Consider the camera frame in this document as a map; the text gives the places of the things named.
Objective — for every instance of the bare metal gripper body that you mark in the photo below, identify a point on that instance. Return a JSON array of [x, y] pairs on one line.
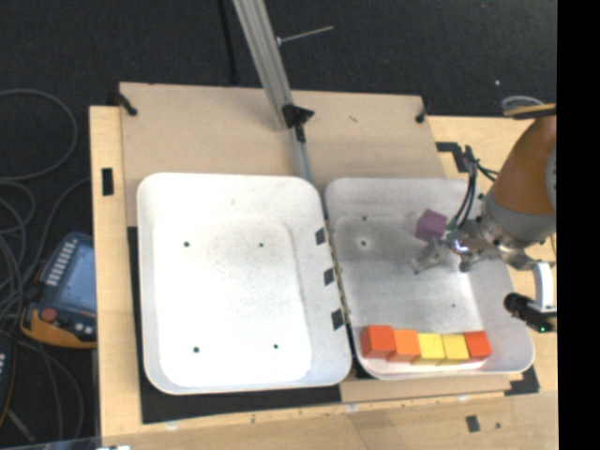
[[487, 244]]

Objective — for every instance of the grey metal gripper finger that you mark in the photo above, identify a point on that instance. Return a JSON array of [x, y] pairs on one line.
[[471, 262], [431, 257]]

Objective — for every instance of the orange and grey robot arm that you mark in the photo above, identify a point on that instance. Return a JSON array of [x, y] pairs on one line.
[[525, 176]]

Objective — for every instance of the purple cube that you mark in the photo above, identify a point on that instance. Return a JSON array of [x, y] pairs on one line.
[[431, 224]]

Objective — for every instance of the white plastic tray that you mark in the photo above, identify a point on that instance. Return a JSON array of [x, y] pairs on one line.
[[234, 298], [398, 293]]

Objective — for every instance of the red cube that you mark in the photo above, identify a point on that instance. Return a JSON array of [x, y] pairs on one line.
[[377, 340], [478, 343]]

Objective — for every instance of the yellow cube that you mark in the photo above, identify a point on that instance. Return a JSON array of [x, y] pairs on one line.
[[431, 346], [454, 346]]

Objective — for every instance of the orange cube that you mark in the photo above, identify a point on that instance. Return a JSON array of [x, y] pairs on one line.
[[407, 342]]

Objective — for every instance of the pale brown flat board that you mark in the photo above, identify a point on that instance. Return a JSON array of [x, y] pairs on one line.
[[201, 129]]

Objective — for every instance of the black cylinder on white bracket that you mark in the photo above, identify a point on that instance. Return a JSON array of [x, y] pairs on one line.
[[544, 285]]

